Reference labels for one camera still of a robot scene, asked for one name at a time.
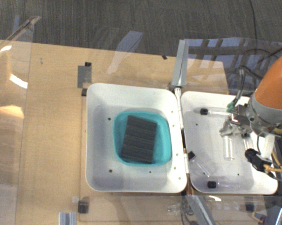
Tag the teal plastic bowl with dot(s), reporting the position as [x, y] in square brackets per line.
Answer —
[164, 138]

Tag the clear plastic bottle black cap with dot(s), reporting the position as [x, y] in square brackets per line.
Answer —
[213, 111]
[199, 164]
[224, 184]

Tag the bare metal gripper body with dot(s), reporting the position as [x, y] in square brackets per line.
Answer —
[240, 117]

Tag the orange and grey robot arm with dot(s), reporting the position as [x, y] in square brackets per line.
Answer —
[273, 89]

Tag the black cylinder on white bracket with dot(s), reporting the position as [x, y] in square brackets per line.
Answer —
[255, 159]

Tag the black ribbed block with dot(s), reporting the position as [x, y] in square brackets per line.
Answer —
[138, 140]

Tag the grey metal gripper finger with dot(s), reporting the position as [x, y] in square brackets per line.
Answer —
[245, 135]
[226, 130]

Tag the white plastic tray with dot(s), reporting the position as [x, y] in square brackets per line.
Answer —
[100, 136]
[207, 140]

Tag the thin black and white rod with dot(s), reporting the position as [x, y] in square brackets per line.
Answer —
[181, 116]

